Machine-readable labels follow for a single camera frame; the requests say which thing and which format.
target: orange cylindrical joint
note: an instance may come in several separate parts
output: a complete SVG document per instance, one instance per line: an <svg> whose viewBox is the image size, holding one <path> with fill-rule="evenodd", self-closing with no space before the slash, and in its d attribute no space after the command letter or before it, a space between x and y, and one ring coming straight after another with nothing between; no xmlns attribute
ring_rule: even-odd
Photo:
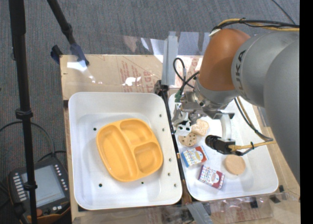
<svg viewBox="0 0 313 224"><path fill-rule="evenodd" d="M222 29L211 37L199 72L199 83L208 90L234 90L231 64L238 48L250 36L238 29Z"/></svg>

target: gray carpet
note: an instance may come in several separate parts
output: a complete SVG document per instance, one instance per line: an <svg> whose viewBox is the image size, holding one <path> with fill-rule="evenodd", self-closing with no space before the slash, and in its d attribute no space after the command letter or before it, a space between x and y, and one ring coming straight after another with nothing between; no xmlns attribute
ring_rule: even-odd
<svg viewBox="0 0 313 224"><path fill-rule="evenodd" d="M275 0L296 24L300 20L300 0ZM170 32L207 33L223 20L247 18L292 23L272 0L58 0L72 25L76 42L85 54L146 54L144 47L130 51L122 36L165 40ZM50 52L58 45L71 54L69 43L46 0L24 0L26 48L32 121L52 137L56 150L65 150L63 100L59 65ZM12 44L8 0L0 0L0 128L16 121L19 107L16 64ZM236 26L249 35L259 28ZM179 45L179 54L190 54L188 44ZM50 152L44 132L33 130L34 160ZM66 165L65 154L57 157ZM25 166L22 125L0 132L0 180ZM0 190L0 205L8 196ZM0 223L18 224L10 203L0 209ZM70 214L57 223L70 223Z"/></svg>

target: round wooden disc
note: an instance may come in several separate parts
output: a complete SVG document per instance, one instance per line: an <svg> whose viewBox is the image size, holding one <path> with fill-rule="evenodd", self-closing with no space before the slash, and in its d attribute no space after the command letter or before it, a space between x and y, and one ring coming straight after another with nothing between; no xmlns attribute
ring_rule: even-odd
<svg viewBox="0 0 313 224"><path fill-rule="evenodd" d="M225 168L234 175L240 175L246 169L246 163L241 156L228 155L225 158Z"/></svg>

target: small box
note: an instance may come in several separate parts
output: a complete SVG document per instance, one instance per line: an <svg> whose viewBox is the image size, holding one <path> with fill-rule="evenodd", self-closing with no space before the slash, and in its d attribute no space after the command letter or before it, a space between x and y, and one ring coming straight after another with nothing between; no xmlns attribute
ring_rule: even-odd
<svg viewBox="0 0 313 224"><path fill-rule="evenodd" d="M203 165L201 167L198 180L217 189L221 189L224 178L224 173Z"/></svg>
<svg viewBox="0 0 313 224"><path fill-rule="evenodd" d="M208 160L208 156L202 146L198 146L192 149L182 152L182 159L185 161L187 167L197 163L205 162Z"/></svg>

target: orange plate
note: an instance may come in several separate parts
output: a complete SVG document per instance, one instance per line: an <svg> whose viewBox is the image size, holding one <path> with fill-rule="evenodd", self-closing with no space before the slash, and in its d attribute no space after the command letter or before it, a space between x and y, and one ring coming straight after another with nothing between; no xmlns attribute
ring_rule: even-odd
<svg viewBox="0 0 313 224"><path fill-rule="evenodd" d="M163 163L162 150L155 134L140 119L124 119L102 127L96 142L105 167L119 181L148 176Z"/></svg>

